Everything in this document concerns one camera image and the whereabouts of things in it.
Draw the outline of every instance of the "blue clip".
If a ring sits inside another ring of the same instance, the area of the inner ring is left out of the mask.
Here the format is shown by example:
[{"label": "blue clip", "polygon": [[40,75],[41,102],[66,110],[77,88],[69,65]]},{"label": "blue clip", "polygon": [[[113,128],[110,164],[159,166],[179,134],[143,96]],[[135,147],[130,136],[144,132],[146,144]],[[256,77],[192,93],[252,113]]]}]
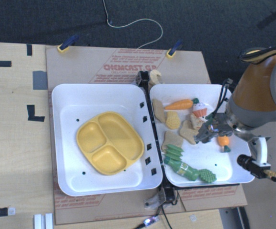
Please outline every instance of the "blue clip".
[{"label": "blue clip", "polygon": [[175,56],[176,50],[180,50],[182,48],[182,40],[178,40],[173,48],[167,51],[166,56],[171,59]]},{"label": "blue clip", "polygon": [[74,45],[75,42],[79,39],[78,35],[73,35],[70,38],[68,38],[66,41],[64,41],[63,44],[59,45],[57,47],[57,50],[60,53],[66,52],[69,49],[69,46]]}]

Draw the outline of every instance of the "toy carrot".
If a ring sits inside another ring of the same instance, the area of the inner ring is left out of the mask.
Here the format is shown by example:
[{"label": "toy carrot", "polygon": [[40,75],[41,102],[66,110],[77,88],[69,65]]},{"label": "toy carrot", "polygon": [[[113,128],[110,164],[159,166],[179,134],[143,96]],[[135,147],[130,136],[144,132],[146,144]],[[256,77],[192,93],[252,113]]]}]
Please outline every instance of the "toy carrot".
[{"label": "toy carrot", "polygon": [[220,146],[224,147],[224,152],[229,153],[231,149],[228,147],[230,140],[227,136],[219,136],[218,138],[218,143]]},{"label": "toy carrot", "polygon": [[176,101],[170,105],[164,107],[165,110],[181,110],[189,109],[193,106],[193,101],[191,99],[183,99]]}]

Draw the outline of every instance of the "bottle label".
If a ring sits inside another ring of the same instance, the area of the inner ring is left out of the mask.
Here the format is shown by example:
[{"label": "bottle label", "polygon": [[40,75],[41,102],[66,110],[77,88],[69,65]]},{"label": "bottle label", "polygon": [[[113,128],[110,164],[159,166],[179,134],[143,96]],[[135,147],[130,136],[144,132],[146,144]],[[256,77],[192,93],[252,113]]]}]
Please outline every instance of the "bottle label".
[{"label": "bottle label", "polygon": [[179,170],[176,171],[177,174],[184,176],[184,174],[186,173],[187,169],[189,168],[189,165],[186,163],[181,163]]}]

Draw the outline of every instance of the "dark background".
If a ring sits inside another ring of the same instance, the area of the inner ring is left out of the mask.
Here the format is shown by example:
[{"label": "dark background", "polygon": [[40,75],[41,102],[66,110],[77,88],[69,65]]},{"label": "dark background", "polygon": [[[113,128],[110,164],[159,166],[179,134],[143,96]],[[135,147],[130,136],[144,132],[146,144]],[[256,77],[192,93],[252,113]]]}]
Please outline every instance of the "dark background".
[{"label": "dark background", "polygon": [[[163,37],[145,49],[201,51],[212,83],[237,83],[247,67],[241,51],[276,45],[276,0],[105,0],[113,25],[149,18]],[[0,42],[137,48],[160,36],[143,21],[124,29],[106,24],[102,0],[0,0]]]}]

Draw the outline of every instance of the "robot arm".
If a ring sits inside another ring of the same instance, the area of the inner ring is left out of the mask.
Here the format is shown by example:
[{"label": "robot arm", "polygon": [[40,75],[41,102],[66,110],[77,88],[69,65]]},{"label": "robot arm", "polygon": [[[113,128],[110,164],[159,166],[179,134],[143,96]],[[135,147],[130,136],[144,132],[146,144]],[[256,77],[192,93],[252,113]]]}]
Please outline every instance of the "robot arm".
[{"label": "robot arm", "polygon": [[[238,136],[249,144],[256,159],[240,155],[237,163],[257,178],[276,182],[276,173],[270,171],[267,163],[266,137],[251,133],[255,128],[276,121],[276,47],[248,50],[239,58],[250,63],[248,68],[230,99],[225,99],[225,93],[232,86],[232,80],[222,84],[216,109],[206,117],[207,121],[194,138],[196,142],[207,143],[216,136]],[[225,112],[218,113],[223,101],[227,101]]]}]

